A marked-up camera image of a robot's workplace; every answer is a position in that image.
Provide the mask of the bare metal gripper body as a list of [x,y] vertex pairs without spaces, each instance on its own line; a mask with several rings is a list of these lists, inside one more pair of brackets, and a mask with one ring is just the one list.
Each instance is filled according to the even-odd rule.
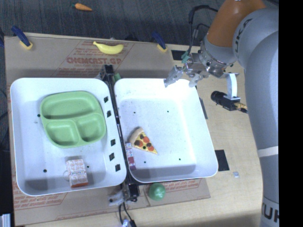
[[221,78],[226,73],[227,67],[232,65],[233,63],[218,61],[207,53],[191,53],[184,63],[183,71],[190,77],[197,74],[204,78],[209,75]]

